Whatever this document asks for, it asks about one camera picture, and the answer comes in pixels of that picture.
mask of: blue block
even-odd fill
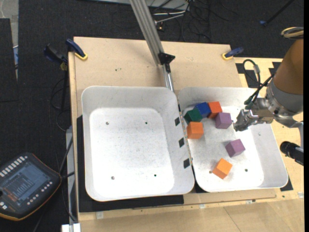
[[[211,109],[207,102],[197,104],[194,108],[198,109],[203,118],[206,118],[211,113]]]

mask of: black floor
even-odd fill
[[[259,21],[271,18],[288,1],[195,0],[190,3],[190,11],[185,13],[184,19],[165,23],[159,36],[163,41],[229,44],[232,49],[243,47],[240,57],[282,58],[292,41],[282,38],[280,32],[289,27],[303,27],[304,0],[295,0],[267,27]],[[0,163],[29,151],[58,170],[66,147],[62,129],[70,126],[70,114],[59,115],[50,105],[52,89],[64,73],[58,64],[45,58],[43,50],[50,43],[66,54],[65,40],[73,36],[143,39],[128,5],[81,0],[19,0],[18,87],[6,97],[11,102],[0,100]],[[14,87],[13,82],[0,83],[0,91]],[[61,102],[59,95],[53,101],[56,105]],[[69,222],[61,191],[48,208],[37,231],[60,231],[61,224]],[[40,214],[37,212],[21,222],[0,219],[0,231],[33,231]]]

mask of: wooden table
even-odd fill
[[[82,61],[69,53],[74,164],[77,171],[76,118],[82,115],[82,91],[95,85],[157,87],[164,83],[161,69],[155,66],[146,41],[84,37],[75,37],[74,41],[88,54],[88,59]],[[235,65],[244,59],[224,61],[221,57],[231,50],[229,45],[176,42],[162,42],[162,45],[165,52],[176,56],[171,63],[176,95],[184,87],[247,87],[244,76],[238,74]],[[268,68],[272,67],[273,61],[282,61],[253,60],[259,64],[262,80],[269,77]],[[295,119],[302,120],[302,114]],[[276,122],[272,128],[278,145],[286,140],[300,144],[297,129],[282,128]],[[304,199],[299,198],[299,192],[304,192],[304,168],[293,159],[282,157],[294,187],[291,191],[283,193],[279,188],[272,188],[196,193],[193,190],[184,195],[184,205],[78,213],[78,220],[83,232],[206,231],[205,228],[211,231],[303,231]],[[266,226],[266,230],[261,229],[262,225]]]

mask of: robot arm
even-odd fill
[[[293,116],[303,112],[304,40],[297,39],[283,58],[277,72],[266,83],[264,98],[256,98],[247,109],[242,109],[233,123],[235,131],[244,131],[249,126],[272,123],[273,120],[289,128],[299,128],[301,146],[289,142],[281,144],[281,151],[303,165],[304,122]]]

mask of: device screen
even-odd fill
[[[49,180],[50,177],[44,172],[27,162],[2,184],[2,188],[7,197],[20,206],[35,190]]]

